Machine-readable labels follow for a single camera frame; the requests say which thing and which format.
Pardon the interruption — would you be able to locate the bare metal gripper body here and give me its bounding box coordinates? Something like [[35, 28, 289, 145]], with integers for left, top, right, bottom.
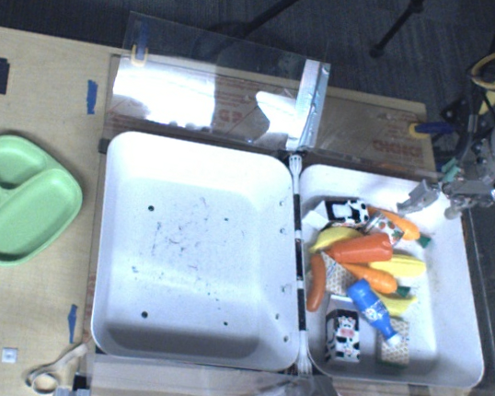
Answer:
[[439, 167, 495, 210]]

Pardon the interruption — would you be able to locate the orange carrot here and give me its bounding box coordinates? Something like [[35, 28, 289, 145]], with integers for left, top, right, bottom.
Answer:
[[362, 205, 436, 250], [337, 261, 414, 300]]

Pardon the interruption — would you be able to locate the small white and red can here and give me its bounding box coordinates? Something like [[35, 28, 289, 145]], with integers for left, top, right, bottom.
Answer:
[[363, 210, 409, 248]]

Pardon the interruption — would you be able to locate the black and white cow carton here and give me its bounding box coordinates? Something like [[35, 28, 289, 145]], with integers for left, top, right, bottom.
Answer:
[[317, 306, 369, 367], [320, 193, 374, 229]]

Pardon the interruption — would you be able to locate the yellow banana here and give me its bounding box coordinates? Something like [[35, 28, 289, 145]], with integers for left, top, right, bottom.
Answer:
[[366, 249, 430, 284], [307, 221, 365, 262], [373, 287, 420, 321]]

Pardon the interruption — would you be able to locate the white plastic tray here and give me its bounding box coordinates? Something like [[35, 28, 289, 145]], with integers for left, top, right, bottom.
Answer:
[[269, 160, 495, 396], [75, 126, 331, 385]]

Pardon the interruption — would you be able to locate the white orange patterned packet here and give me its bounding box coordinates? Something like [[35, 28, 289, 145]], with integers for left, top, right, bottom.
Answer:
[[372, 315, 417, 369], [314, 250, 362, 299]]

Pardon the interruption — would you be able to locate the blue bottle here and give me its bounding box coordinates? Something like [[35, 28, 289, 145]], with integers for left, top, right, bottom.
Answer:
[[338, 275, 412, 350]]

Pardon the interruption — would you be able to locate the orange sausage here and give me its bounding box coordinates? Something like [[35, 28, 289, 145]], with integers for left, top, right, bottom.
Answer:
[[302, 251, 332, 315]]

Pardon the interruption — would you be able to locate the green divided plate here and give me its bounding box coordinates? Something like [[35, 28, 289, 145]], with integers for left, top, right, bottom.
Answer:
[[0, 133, 92, 278]]

